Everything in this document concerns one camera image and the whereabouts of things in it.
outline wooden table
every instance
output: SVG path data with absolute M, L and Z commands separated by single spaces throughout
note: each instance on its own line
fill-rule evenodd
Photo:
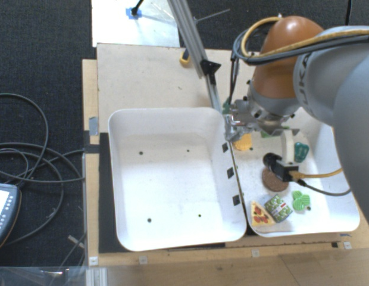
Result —
M 170 85 L 173 94 L 181 95 L 182 100 L 169 99 L 169 106 L 184 107 L 189 101 L 193 107 L 209 105 L 205 83 L 196 76 L 191 65 L 186 69 L 179 64 L 181 49 L 144 46 L 121 46 L 120 49 L 126 50 L 130 57 L 120 65 L 126 72 L 133 59 L 139 58 L 146 61 L 143 71 L 147 72 L 147 77 L 149 68 L 157 67 L 157 62 L 160 62 L 164 65 L 163 71 L 172 75 L 185 72 L 195 81 L 191 86 L 181 83 Z M 230 53 L 227 51 L 208 50 L 207 54 L 212 61 L 222 64 L 229 62 Z M 239 95 L 244 94 L 246 88 L 242 80 L 252 74 L 252 69 L 245 68 L 245 75 L 240 75 L 240 82 L 237 83 L 236 93 Z M 140 83 L 147 77 L 133 82 L 138 92 L 142 93 L 144 100 L 141 101 L 131 97 L 131 86 L 127 84 L 110 84 L 109 88 L 99 86 L 97 69 L 96 60 L 83 60 L 85 130 L 89 130 L 91 117 L 99 117 L 99 131 L 106 132 L 108 116 L 118 108 L 162 107 L 157 105 L 159 99 L 144 99 L 152 92 L 159 94 L 160 88 L 164 88 L 156 84 L 154 77 L 149 77 L 149 84 L 143 86 Z M 217 73 L 217 81 L 228 81 L 228 75 L 229 67 L 222 67 Z M 227 97 L 227 91 L 227 88 L 219 88 L 221 101 Z M 117 97 L 123 98 L 123 101 L 112 104 Z M 98 145 L 99 136 L 91 135 L 90 144 Z M 359 228 L 346 235 L 245 236 L 218 249 L 99 253 L 99 154 L 85 155 L 85 171 L 87 257 L 90 265 L 109 268 L 110 285 L 118 284 L 116 281 L 119 281 L 120 276 L 125 285 L 246 285 L 248 281 L 260 285 L 314 285 L 327 282 L 330 285 L 343 285 L 345 282 L 349 285 L 350 281 L 355 281 L 358 285 L 361 281 L 369 281 L 369 226 L 362 213 Z M 347 242 L 352 249 L 345 248 Z

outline black floor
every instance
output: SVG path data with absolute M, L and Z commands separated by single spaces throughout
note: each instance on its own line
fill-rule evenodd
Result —
M 230 49 L 237 34 L 270 15 L 302 15 L 324 28 L 345 23 L 348 0 L 188 0 L 196 18 L 230 8 L 227 14 L 198 25 L 205 47 Z M 81 60 L 95 58 L 91 44 L 90 0 L 0 0 L 0 93 L 30 98 L 49 122 L 48 146 L 65 153 L 83 148 Z M 354 0 L 351 24 L 369 24 L 369 0 Z M 37 112 L 14 99 L 0 99 L 0 142 L 42 144 L 43 123 Z M 81 156 L 72 161 L 81 170 Z M 0 167 L 22 171 L 23 162 L 0 157 Z M 60 167 L 64 179 L 74 174 Z M 54 179 L 48 172 L 36 178 Z M 35 229 L 54 211 L 57 185 L 29 185 L 12 241 Z M 65 185 L 62 208 L 33 237 L 0 250 L 0 266 L 58 266 L 73 247 L 67 237 L 83 234 L 81 183 Z M 77 249 L 66 265 L 77 265 Z

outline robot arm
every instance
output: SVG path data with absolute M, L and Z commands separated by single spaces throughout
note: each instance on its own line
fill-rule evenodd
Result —
M 242 56 L 244 48 L 234 45 L 239 58 L 259 65 L 245 100 L 230 106 L 226 138 L 236 141 L 253 130 L 279 135 L 282 124 L 303 107 L 332 126 L 343 172 L 369 223 L 369 27 L 323 31 L 302 17 L 276 21 L 259 57 L 246 52 Z M 352 35 L 352 31 L 363 35 Z M 331 35 L 349 36 L 297 46 L 316 36 L 327 39 Z

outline blue tape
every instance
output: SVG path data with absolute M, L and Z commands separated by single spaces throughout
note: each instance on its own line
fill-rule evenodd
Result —
M 129 19 L 138 20 L 138 18 L 142 17 L 142 12 L 140 9 L 137 10 L 137 14 L 135 16 L 132 15 L 132 7 L 126 9 L 126 16 L 129 17 Z

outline pizza slice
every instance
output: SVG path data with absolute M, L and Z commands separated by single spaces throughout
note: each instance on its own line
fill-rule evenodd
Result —
M 276 222 L 269 215 L 265 208 L 256 201 L 251 203 L 252 226 L 271 226 Z

